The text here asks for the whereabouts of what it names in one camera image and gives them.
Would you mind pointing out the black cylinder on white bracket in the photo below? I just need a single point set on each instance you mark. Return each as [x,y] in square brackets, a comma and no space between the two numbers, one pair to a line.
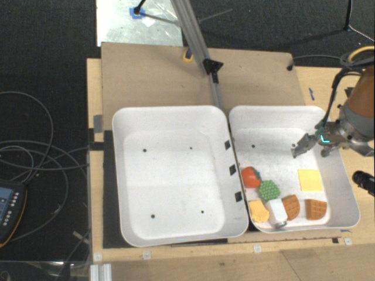
[363,180]

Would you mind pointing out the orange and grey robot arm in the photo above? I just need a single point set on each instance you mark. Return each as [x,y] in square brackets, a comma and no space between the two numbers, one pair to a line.
[363,98]

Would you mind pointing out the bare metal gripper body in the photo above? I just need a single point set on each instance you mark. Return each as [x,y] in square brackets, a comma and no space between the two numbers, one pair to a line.
[342,137]

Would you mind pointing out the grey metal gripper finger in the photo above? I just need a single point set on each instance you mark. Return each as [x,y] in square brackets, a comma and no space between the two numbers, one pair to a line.
[304,143]
[328,151]

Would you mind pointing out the white bottle with silver cap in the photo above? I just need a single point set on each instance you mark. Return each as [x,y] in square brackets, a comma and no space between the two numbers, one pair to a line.
[276,212]

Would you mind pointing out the yellow cheese slice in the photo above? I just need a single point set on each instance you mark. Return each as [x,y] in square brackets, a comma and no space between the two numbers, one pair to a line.
[310,180]

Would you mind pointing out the brown toy waffle piece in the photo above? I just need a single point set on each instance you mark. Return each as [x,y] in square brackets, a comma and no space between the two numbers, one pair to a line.
[291,207]
[315,209]

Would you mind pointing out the white plastic tray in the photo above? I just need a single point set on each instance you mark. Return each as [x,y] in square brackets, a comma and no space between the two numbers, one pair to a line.
[278,157]
[175,180]

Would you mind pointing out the red toy tomato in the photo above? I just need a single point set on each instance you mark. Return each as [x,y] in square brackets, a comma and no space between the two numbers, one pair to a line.
[249,178]

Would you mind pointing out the green toy grapes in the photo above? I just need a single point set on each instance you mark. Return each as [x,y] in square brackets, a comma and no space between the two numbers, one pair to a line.
[269,190]

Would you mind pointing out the brown cardboard board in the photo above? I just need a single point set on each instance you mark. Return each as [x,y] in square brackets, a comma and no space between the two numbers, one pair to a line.
[161,78]

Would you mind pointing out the yellow toy fries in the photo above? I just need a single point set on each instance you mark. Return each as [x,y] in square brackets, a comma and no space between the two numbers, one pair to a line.
[258,211]

